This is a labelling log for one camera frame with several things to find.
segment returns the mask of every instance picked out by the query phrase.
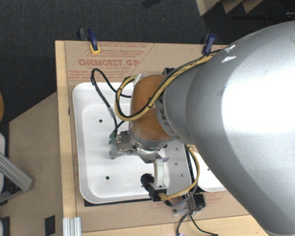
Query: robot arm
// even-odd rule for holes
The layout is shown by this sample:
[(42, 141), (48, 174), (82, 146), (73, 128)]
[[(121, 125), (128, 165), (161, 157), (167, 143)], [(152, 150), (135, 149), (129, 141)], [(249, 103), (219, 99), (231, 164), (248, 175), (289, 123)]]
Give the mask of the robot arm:
[[(134, 96), (160, 84), (146, 82)], [(132, 113), (144, 107), (132, 101)], [(194, 144), (270, 236), (295, 236), (295, 21), (250, 34), (180, 74), (149, 108), (153, 115), (130, 122), (136, 144)]]

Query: black carpet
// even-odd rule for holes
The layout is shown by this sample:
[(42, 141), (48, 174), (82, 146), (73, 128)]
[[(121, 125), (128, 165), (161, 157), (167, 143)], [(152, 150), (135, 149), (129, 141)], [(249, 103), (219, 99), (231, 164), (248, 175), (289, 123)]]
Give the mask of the black carpet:
[(295, 0), (268, 0), (249, 14), (240, 5), (227, 15), (218, 3), (201, 17), (195, 0), (0, 0), (0, 89), (6, 120), (56, 91), (55, 40), (76, 40), (78, 27), (94, 28), (99, 41), (196, 44), (214, 32), (216, 44), (229, 44), (276, 23), (231, 16), (263, 15), (269, 5), (281, 13), (282, 4), (295, 10)]

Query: yellow cable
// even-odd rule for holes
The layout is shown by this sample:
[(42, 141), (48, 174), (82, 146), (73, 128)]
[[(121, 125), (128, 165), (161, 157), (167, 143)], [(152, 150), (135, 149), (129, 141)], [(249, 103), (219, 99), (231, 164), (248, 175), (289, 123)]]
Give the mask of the yellow cable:
[(196, 168), (197, 168), (197, 177), (196, 179), (193, 181), (193, 183), (185, 188), (184, 190), (182, 191), (179, 191), (175, 194), (172, 194), (170, 196), (167, 196), (165, 193), (159, 193), (158, 196), (161, 198), (161, 201), (165, 201), (165, 200), (169, 200), (169, 199), (173, 199), (175, 197), (178, 197), (178, 196), (181, 196), (183, 194), (185, 194), (187, 191), (190, 191), (197, 183), (198, 183), (198, 180), (199, 180), (199, 176), (200, 176), (200, 165), (199, 165), (199, 161), (194, 153), (194, 151), (192, 150), (191, 146), (188, 145), (188, 150), (190, 152), (190, 154), (192, 155), (192, 157), (194, 158), (194, 161), (195, 161), (195, 164), (196, 164)]
[(177, 78), (180, 74), (188, 71), (189, 69), (200, 65), (202, 63), (207, 62), (208, 60), (210, 60), (216, 53), (212, 53), (208, 56), (202, 56), (201, 58), (195, 60), (194, 62), (192, 62), (191, 64), (187, 64), (185, 66), (183, 66), (181, 69), (179, 69), (177, 72), (173, 73), (171, 76), (168, 77), (168, 79), (164, 82), (164, 84), (162, 84), (160, 86), (160, 88), (155, 92), (154, 96), (152, 97), (152, 99), (148, 102), (147, 106), (144, 107), (144, 109), (142, 109), (142, 111), (140, 111), (138, 114), (134, 114), (132, 117), (126, 117), (122, 112), (119, 111), (118, 109), (118, 105), (119, 105), (119, 99), (120, 99), (120, 95), (122, 93), (122, 90), (124, 89), (124, 87), (129, 84), (130, 82), (134, 81), (134, 79), (136, 78), (136, 76), (131, 76), (128, 77), (127, 79), (125, 79), (122, 84), (120, 85), (120, 87), (117, 90), (116, 93), (116, 101), (115, 101), (115, 112), (116, 115), (123, 121), (132, 121), (132, 120), (136, 120), (138, 118), (140, 118), (141, 116), (143, 116), (147, 111), (149, 111), (149, 109), (154, 105), (155, 101), (158, 99), (158, 97), (163, 93), (163, 91), (165, 90), (165, 88), (175, 79)]

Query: blue clamp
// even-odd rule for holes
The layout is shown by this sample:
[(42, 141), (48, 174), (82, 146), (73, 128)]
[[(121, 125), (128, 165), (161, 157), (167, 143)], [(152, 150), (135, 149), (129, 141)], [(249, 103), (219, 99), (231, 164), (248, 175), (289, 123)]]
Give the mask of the blue clamp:
[(203, 47), (203, 51), (202, 51), (203, 55), (207, 56), (210, 54), (211, 47), (212, 47), (215, 39), (216, 39), (216, 34), (214, 34), (214, 33), (210, 33), (205, 36), (204, 42), (206, 41), (206, 45)]
[(96, 40), (95, 32), (92, 28), (88, 28), (88, 35), (90, 40), (90, 49), (92, 50), (93, 54), (98, 54), (100, 52), (100, 48)]

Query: white tray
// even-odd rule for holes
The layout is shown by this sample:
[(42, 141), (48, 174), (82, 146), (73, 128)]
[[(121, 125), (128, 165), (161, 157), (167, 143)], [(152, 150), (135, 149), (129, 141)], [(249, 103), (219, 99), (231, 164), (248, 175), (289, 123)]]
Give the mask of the white tray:
[[(112, 85), (117, 89), (120, 83)], [(106, 83), (98, 83), (98, 86), (114, 107), (115, 93)], [(131, 95), (132, 90), (129, 85), (123, 94)], [(147, 199), (148, 193), (142, 188), (140, 179), (145, 173), (154, 175), (153, 164), (144, 163), (137, 155), (125, 154), (114, 160), (109, 157), (111, 145), (108, 142), (114, 122), (91, 83), (81, 83), (74, 88), (73, 105), (82, 196), (94, 204)], [(129, 114), (129, 106), (130, 99), (122, 98), (121, 108), (125, 114)], [(127, 129), (128, 124), (124, 123), (118, 132)], [(167, 193), (171, 195), (188, 187), (191, 177), (183, 144), (170, 142), (159, 154), (170, 158), (164, 163)]]

